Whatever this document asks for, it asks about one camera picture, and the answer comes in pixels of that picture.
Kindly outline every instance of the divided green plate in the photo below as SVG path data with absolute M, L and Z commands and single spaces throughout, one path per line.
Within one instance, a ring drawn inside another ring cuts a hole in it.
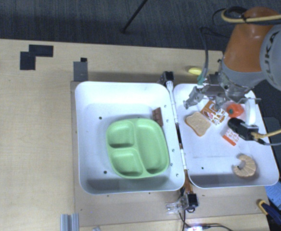
M 113 170 L 123 178 L 156 176 L 169 165 L 164 133 L 150 119 L 126 119 L 112 123 L 106 131 L 106 145 Z

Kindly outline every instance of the tabletop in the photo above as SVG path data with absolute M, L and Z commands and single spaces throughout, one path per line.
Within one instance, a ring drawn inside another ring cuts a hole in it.
M 33 57 L 29 45 L 53 46 L 53 56 L 36 54 L 35 70 L 20 70 L 21 52 Z M 211 73 L 217 71 L 221 57 L 221 52 L 209 52 Z M 156 82 L 163 71 L 174 71 L 178 84 L 196 81 L 187 69 L 203 66 L 204 51 L 0 39 L 0 231 L 59 230 L 60 215 L 78 211 L 70 83 L 73 62 L 81 58 L 87 59 L 89 80 Z M 269 230 L 256 205 L 258 199 L 268 201 L 264 187 L 194 190 L 200 206 L 187 216 L 187 223 Z M 165 214 L 164 194 L 155 192 L 148 199 L 148 194 L 134 193 L 125 201 L 114 195 L 113 210 L 91 196 L 96 221 L 81 222 L 80 230 L 98 225 L 102 231 L 181 230 L 179 217 Z M 148 210 L 148 216 L 142 207 L 139 213 L 123 212 L 129 201 L 147 207 L 151 200 L 157 214 Z

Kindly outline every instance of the black tape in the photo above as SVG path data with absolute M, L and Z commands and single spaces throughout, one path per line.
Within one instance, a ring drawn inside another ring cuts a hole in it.
M 53 57 L 52 45 L 29 45 L 29 52 L 21 52 L 20 70 L 36 70 L 36 57 Z

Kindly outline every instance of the green plate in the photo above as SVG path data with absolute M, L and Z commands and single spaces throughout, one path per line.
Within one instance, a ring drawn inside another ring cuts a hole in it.
M 164 133 L 153 120 L 126 119 L 106 131 L 107 152 L 113 170 L 127 179 L 156 176 L 169 165 Z

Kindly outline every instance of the beige curved toy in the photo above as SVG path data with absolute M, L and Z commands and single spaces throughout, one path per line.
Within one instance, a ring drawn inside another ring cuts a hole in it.
M 247 178 L 247 177 L 251 177 L 255 174 L 256 172 L 256 164 L 255 161 L 247 156 L 247 155 L 240 155 L 239 159 L 241 161 L 244 161 L 245 164 L 242 168 L 239 168 L 239 166 L 232 166 L 233 172 L 239 176 L 239 177 L 243 177 L 243 178 Z

